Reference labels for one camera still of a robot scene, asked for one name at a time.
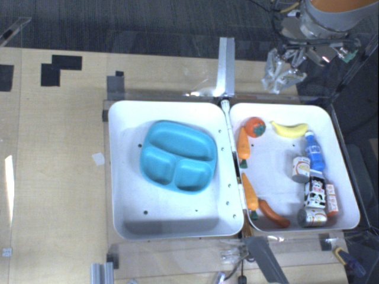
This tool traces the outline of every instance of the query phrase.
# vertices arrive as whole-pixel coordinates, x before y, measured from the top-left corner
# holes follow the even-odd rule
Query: blue plate
[[[147,133],[140,169],[147,181],[172,191],[196,193],[211,182],[216,168],[214,140],[192,127],[160,121]]]

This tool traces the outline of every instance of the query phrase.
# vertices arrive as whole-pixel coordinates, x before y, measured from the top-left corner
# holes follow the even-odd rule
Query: yellow banana
[[[284,126],[274,121],[271,121],[271,124],[275,127],[275,130],[278,135],[287,138],[298,138],[305,134],[308,130],[308,124],[302,123],[295,126]]]

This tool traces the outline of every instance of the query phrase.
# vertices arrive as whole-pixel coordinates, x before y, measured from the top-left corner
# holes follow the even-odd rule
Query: table
[[[0,242],[12,248],[11,257],[1,257],[0,282],[88,283],[91,263],[105,262],[112,234],[106,167],[92,156],[105,154],[101,115],[106,77],[122,71],[129,91],[170,88],[183,95],[215,81],[217,60],[12,48],[1,52],[0,63],[15,66],[12,91],[0,92],[0,132],[6,140],[0,152],[2,159],[13,155],[15,197],[12,224],[4,214],[5,197],[0,198]],[[82,69],[61,70],[60,87],[42,87],[41,64],[50,64],[52,55],[82,56]],[[262,62],[237,61],[236,89],[264,93],[263,72]],[[284,95],[296,95],[295,87]],[[0,187],[5,194],[5,184]],[[342,233],[331,238],[345,247]],[[287,244],[273,242],[271,248],[291,283],[347,283],[333,254],[309,243],[314,236],[285,239]],[[294,249],[294,243],[300,247]],[[125,242],[120,247],[130,260],[125,269],[115,270],[120,284],[131,278],[139,284],[205,284],[212,283],[218,270],[232,269],[221,265],[215,239]],[[266,283],[256,263],[246,265],[249,283]]]

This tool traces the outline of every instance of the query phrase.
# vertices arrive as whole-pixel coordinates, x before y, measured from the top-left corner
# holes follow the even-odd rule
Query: tomato
[[[253,138],[260,137],[266,130],[266,124],[261,118],[252,117],[245,125],[246,133]]]

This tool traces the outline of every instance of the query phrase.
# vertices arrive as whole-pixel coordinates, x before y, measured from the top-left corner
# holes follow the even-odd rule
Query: blue bottle
[[[325,162],[321,154],[321,147],[314,139],[312,131],[307,131],[305,137],[307,139],[306,153],[310,159],[310,168],[322,172],[325,168]]]

